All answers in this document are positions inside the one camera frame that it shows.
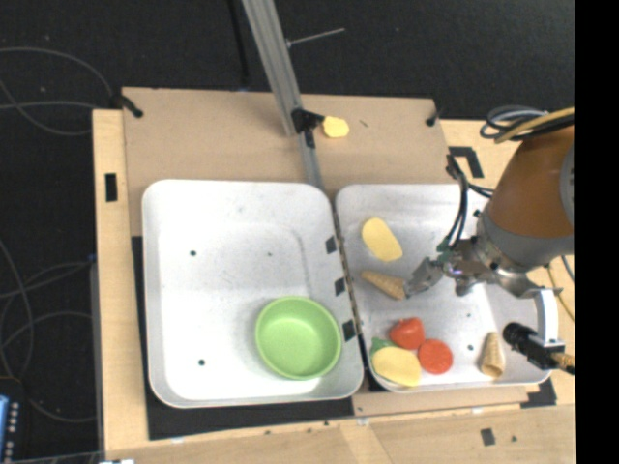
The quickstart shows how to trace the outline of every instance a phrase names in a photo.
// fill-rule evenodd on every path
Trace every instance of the white tray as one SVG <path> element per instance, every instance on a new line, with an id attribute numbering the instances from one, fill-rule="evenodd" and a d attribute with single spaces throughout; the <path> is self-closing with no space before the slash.
<path id="1" fill-rule="evenodd" d="M 217 407 L 344 398 L 363 381 L 357 337 L 321 378 L 287 380 L 258 356 L 254 321 L 287 295 L 351 325 L 333 211 L 305 184 L 159 181 L 142 200 L 148 367 L 164 403 Z"/>
<path id="2" fill-rule="evenodd" d="M 476 209 L 482 210 L 486 203 L 482 196 L 469 191 L 463 239 L 474 234 L 476 219 L 472 214 Z M 549 376 L 548 371 L 512 351 L 502 338 L 507 362 L 503 376 L 493 381 L 478 367 L 489 332 L 499 332 L 501 336 L 503 328 L 512 321 L 537 329 L 532 300 L 516 299 L 497 285 L 476 285 L 472 293 L 458 297 L 454 281 L 443 277 L 426 292 L 398 302 L 361 278 L 363 270 L 409 278 L 425 257 L 436 256 L 436 246 L 454 223 L 458 204 L 457 185 L 358 185 L 344 188 L 337 196 L 343 249 L 368 359 L 373 337 L 388 339 L 389 329 L 398 319 L 412 316 L 423 320 L 427 337 L 444 340 L 454 352 L 454 365 L 447 373 L 424 372 L 420 385 L 413 389 L 385 380 L 372 370 L 378 383 L 389 391 L 539 384 Z M 363 243 L 361 228 L 372 217 L 384 219 L 396 235 L 404 253 L 399 260 L 382 262 Z"/>

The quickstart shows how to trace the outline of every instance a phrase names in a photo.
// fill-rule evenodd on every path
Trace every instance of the tan cone toy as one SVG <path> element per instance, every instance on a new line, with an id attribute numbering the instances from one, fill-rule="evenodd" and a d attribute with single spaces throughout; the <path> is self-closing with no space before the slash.
<path id="1" fill-rule="evenodd" d="M 497 332 L 491 332 L 486 337 L 481 370 L 492 378 L 499 378 L 505 371 L 505 354 Z"/>
<path id="2" fill-rule="evenodd" d="M 365 270 L 361 272 L 361 278 L 367 280 L 374 287 L 398 301 L 406 298 L 406 294 L 404 293 L 404 279 L 399 276 L 384 275 L 378 272 Z"/>

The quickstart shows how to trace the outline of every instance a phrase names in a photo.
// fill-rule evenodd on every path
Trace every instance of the brown cylinder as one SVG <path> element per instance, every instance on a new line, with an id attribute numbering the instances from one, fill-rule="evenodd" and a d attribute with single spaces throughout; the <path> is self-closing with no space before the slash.
<path id="1" fill-rule="evenodd" d="M 488 203 L 497 226 L 543 239 L 574 233 L 560 192 L 561 168 L 573 142 L 574 126 L 522 141 Z"/>

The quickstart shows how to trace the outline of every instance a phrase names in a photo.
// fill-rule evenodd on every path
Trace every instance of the green plate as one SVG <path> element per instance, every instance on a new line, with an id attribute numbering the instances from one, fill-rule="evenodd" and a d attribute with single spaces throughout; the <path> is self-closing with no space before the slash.
<path id="1" fill-rule="evenodd" d="M 262 360 L 292 380 L 323 376 L 341 353 L 341 333 L 333 315 L 322 304 L 298 296 L 276 299 L 262 309 L 255 341 Z"/>

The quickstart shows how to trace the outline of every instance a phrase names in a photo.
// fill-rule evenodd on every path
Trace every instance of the red tomato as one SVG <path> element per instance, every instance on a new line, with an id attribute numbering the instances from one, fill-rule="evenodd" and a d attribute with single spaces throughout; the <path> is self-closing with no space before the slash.
<path id="1" fill-rule="evenodd" d="M 419 318 L 399 320 L 389 331 L 389 338 L 404 349 L 419 349 L 426 340 L 424 324 Z"/>
<path id="2" fill-rule="evenodd" d="M 436 338 L 426 340 L 419 348 L 417 357 L 422 368 L 433 375 L 449 371 L 454 364 L 452 350 L 445 342 Z"/>

